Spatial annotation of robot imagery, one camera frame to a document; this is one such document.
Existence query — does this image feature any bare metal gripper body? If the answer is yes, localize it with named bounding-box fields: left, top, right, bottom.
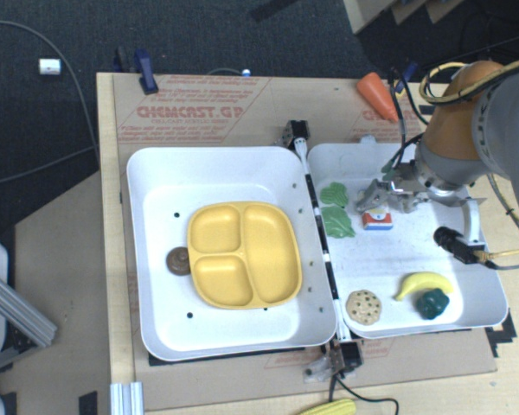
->
left=385, top=162, right=469, bottom=208

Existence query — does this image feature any red white blue carton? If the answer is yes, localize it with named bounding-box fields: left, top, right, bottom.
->
left=361, top=207, right=394, bottom=232

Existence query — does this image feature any green lettuce leaf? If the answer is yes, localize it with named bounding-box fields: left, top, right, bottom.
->
left=319, top=182, right=349, bottom=209
left=320, top=206, right=357, bottom=239

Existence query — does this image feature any white plastic tray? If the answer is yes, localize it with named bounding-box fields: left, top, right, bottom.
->
left=125, top=145, right=339, bottom=362
left=306, top=141, right=509, bottom=341

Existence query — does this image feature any thin black and white rod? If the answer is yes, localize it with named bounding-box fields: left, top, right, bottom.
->
left=295, top=137, right=348, bottom=342

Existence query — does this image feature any yellow banana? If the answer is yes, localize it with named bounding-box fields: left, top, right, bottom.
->
left=393, top=271, right=456, bottom=303

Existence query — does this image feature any orange carrot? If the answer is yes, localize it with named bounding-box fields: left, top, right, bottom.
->
left=356, top=72, right=400, bottom=124

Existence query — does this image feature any dark green broccoli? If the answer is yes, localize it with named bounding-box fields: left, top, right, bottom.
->
left=415, top=287, right=452, bottom=321

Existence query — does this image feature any beige chip biscuit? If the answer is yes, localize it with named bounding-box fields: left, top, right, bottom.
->
left=344, top=289, right=383, bottom=326

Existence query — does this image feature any yellow divided plate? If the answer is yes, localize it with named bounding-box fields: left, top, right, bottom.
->
left=186, top=201, right=304, bottom=311

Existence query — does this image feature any brown cardboard board red print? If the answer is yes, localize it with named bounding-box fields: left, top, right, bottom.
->
left=112, top=73, right=499, bottom=412

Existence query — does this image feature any yellow corn cob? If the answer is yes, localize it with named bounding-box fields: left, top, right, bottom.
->
left=299, top=398, right=357, bottom=415

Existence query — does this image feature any black cylinder on white bracket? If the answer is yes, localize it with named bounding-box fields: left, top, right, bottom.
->
left=432, top=196, right=488, bottom=265

